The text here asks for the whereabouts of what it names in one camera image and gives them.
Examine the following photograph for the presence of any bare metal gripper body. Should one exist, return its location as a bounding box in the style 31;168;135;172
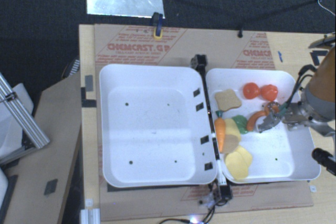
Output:
282;102;336;137

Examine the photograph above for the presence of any orange sausage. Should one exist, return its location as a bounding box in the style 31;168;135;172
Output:
246;110;269;132

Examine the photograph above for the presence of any orange sprinkled doughnut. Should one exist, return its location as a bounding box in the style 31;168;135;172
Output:
263;101;281;116

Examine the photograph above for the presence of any green lettuce leaf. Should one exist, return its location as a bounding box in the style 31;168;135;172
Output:
232;114;254;135

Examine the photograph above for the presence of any white plastic tray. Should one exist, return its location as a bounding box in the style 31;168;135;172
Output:
99;63;219;188
205;68;322;184

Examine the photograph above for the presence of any yellow cheese block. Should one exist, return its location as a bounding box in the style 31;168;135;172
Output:
224;118;242;141

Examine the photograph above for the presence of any yellow potato chip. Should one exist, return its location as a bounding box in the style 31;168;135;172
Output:
235;145;254;167
225;151;249;181

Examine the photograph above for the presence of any orange-red tomato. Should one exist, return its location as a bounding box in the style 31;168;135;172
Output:
243;82;261;100

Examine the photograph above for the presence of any tan round bread piece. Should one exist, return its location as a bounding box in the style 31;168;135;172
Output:
222;134;239;154

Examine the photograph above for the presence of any orange carrot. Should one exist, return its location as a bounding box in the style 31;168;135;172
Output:
214;110;227;153

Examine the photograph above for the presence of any tan bread slice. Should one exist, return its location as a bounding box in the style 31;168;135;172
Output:
214;89;243;113

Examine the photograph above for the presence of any thin black and white rod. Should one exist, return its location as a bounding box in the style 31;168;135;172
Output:
198;67;226;187

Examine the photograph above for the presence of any brown cardboard board red print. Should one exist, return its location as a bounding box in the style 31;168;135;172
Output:
93;24;314;221

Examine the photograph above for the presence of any black cylinder on white bracket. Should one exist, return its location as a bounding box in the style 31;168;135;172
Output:
311;147;336;176

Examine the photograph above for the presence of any black block with thin wires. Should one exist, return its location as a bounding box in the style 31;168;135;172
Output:
190;54;208;70
209;183;234;206

